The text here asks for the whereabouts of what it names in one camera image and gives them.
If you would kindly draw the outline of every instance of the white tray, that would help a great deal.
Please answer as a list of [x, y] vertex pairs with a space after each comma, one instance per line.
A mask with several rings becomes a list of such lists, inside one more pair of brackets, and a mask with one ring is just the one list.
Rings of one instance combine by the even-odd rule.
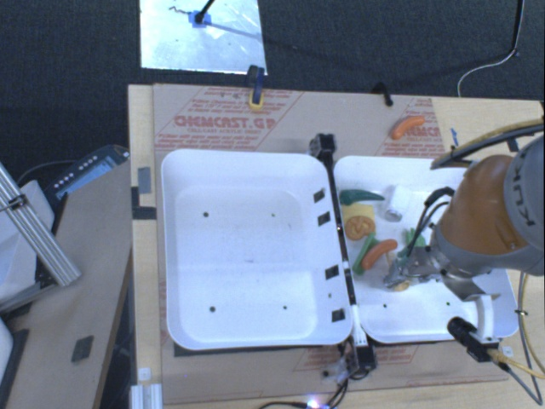
[[[404, 230], [416, 226], [427, 196], [439, 187], [456, 189], [465, 171], [460, 168], [430, 170], [430, 164], [431, 159], [349, 156], [336, 164], [336, 185], [339, 190], [366, 189], [382, 195], [388, 194], [394, 185], [411, 190], [409, 209], [400, 222], [387, 221], [383, 216], [384, 203], [374, 203], [376, 237], [380, 240], [396, 239], [400, 251], [405, 246]], [[442, 209], [435, 214], [435, 222], [439, 220]], [[430, 233], [430, 229], [424, 231], [426, 241], [429, 241]], [[363, 240], [347, 239], [351, 265], [362, 243]], [[447, 324], [455, 316], [477, 325], [475, 302], [460, 301], [443, 283], [435, 281], [413, 285], [401, 292], [388, 290], [382, 283], [387, 271], [387, 259], [383, 256], [363, 276], [354, 276], [362, 326], [375, 340], [382, 343], [449, 340], [452, 336], [447, 331]], [[513, 335], [518, 323], [513, 313], [516, 302], [507, 271], [497, 269], [473, 280], [485, 292], [500, 294], [493, 302], [494, 335]]]
[[[163, 161], [162, 180], [167, 324], [176, 343], [226, 349], [346, 339], [353, 322], [317, 159], [179, 150]], [[319, 225], [325, 214], [330, 221]], [[338, 275], [326, 277], [328, 269]]]

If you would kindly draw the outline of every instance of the orange sausage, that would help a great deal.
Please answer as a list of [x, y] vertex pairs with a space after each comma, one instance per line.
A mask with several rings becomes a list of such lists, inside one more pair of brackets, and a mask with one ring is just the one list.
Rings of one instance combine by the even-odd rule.
[[398, 241], [395, 239], [385, 239], [384, 241], [379, 242], [371, 250], [369, 250], [364, 258], [361, 260], [361, 268], [365, 271], [371, 269], [379, 257], [388, 253], [389, 251], [394, 251], [398, 248]]
[[423, 117], [423, 115], [408, 117], [395, 125], [392, 130], [391, 137], [393, 140], [401, 139], [408, 129], [411, 127], [422, 126], [424, 123], [426, 123], [426, 119]]

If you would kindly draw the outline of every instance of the blue clamp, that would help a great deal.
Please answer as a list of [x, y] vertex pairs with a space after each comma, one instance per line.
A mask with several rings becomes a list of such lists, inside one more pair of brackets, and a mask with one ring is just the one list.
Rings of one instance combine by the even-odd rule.
[[246, 86], [252, 88], [248, 100], [250, 108], [259, 110], [263, 107], [263, 82], [265, 81], [265, 68], [252, 65], [246, 72]]
[[206, 12], [204, 14], [203, 21], [201, 23], [198, 23], [195, 20], [195, 16], [197, 14], [200, 14], [199, 10], [194, 10], [193, 12], [190, 12], [189, 14], [187, 14], [187, 17], [189, 18], [189, 22], [191, 23], [191, 25], [193, 27], [197, 27], [197, 28], [202, 29], [202, 28], [206, 27], [207, 25], [212, 24], [212, 17], [210, 16], [210, 14], [208, 12]]

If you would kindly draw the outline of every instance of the black fabric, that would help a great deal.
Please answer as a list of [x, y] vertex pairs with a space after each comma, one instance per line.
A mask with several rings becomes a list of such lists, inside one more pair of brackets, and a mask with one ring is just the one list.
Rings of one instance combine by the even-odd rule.
[[[269, 88], [456, 95], [510, 49], [517, 0], [258, 0]], [[476, 72], [471, 97], [543, 99], [544, 0], [526, 0], [519, 57]], [[127, 85], [242, 85], [140, 68], [139, 0], [0, 0], [0, 161], [128, 144]], [[59, 171], [51, 171], [54, 176]]]

